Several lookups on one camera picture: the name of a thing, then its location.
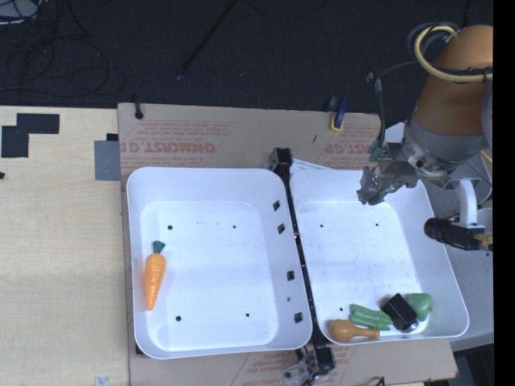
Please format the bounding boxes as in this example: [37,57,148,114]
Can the brown cardboard board, red print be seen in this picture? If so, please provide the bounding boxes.
[117,102,460,386]

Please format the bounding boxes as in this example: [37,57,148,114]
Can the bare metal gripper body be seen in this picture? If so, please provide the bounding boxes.
[377,141,458,191]

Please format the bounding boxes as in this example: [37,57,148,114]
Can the thin black rod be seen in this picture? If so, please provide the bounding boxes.
[280,162,325,350]

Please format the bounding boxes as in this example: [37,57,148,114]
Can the black block with thin wires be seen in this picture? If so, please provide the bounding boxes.
[269,147,294,173]
[313,345,336,376]

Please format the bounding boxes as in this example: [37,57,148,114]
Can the black cylinder on white bracket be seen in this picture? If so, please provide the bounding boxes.
[423,178,488,253]

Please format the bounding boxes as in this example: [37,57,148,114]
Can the white plastic tray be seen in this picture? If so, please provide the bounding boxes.
[126,166,315,361]
[288,168,471,347]

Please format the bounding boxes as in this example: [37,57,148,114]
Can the orange carrot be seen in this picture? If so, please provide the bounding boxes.
[143,240,167,312]

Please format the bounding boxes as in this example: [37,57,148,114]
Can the green pepper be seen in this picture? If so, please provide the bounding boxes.
[405,292,435,322]

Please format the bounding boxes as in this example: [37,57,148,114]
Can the green pea pods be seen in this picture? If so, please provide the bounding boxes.
[348,303,394,331]

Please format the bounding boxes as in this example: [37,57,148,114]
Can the black box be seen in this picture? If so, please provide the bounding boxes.
[381,293,420,334]

